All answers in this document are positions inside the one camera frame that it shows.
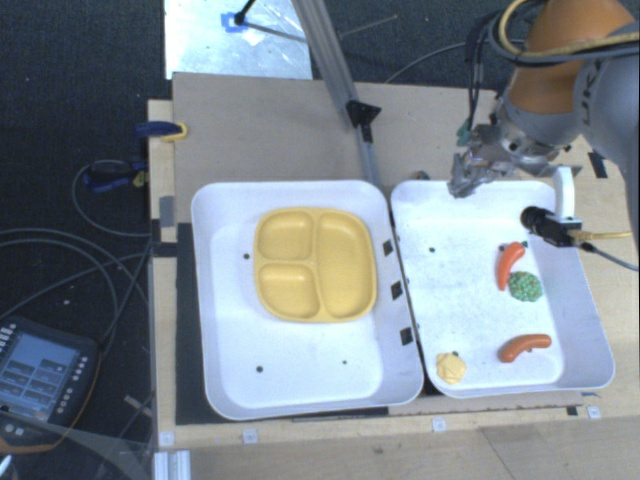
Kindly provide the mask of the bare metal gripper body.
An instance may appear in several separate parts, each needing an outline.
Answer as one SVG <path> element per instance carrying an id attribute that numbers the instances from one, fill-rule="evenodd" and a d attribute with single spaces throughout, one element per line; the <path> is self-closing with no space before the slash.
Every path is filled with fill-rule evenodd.
<path id="1" fill-rule="evenodd" d="M 467 174 L 511 174 L 520 169 L 541 174 L 556 158 L 556 148 L 540 143 L 512 125 L 478 125 L 466 152 Z"/>

